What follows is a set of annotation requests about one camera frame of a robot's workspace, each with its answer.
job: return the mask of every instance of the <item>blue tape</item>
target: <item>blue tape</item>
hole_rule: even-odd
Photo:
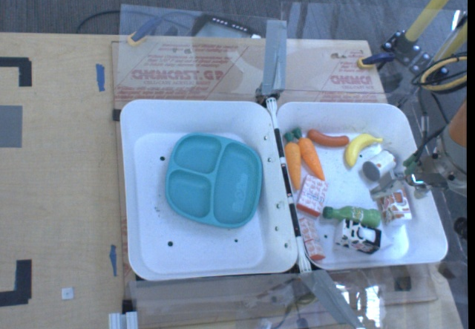
[[[101,64],[96,64],[96,79],[97,79],[97,86],[99,87],[99,91],[105,91],[104,66]]]
[[[112,270],[114,271],[114,276],[117,276],[117,253],[116,247],[112,244],[111,251],[109,252],[109,258],[112,264]]]

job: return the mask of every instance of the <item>yellow pole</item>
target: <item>yellow pole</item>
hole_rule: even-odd
[[[430,0],[419,17],[405,33],[406,39],[410,42],[415,42],[448,1],[449,0]]]
[[[433,57],[433,61],[439,61],[447,56],[454,54],[466,41],[468,33],[468,20],[461,28],[456,29],[455,36],[449,39]]]

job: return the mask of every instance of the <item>gray square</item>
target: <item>gray square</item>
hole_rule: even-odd
[[[0,105],[0,148],[22,147],[23,106]]]

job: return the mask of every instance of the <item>green bottle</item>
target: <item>green bottle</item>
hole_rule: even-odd
[[[324,207],[324,218],[344,220],[349,219],[353,222],[359,222],[362,225],[372,227],[379,226],[381,222],[381,213],[377,209],[363,209],[356,206],[344,206],[340,209],[334,209],[330,206]]]

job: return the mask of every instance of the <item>metal bracket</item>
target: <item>metal bracket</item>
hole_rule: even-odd
[[[266,27],[266,52],[261,86],[256,90],[256,100],[265,103],[267,97],[277,99],[285,90],[287,56],[287,22],[268,20]]]
[[[109,329],[138,329],[137,312],[109,313]]]
[[[394,53],[396,59],[406,66],[421,53],[421,48],[415,42],[408,41],[405,32],[399,30],[382,45],[382,49]]]

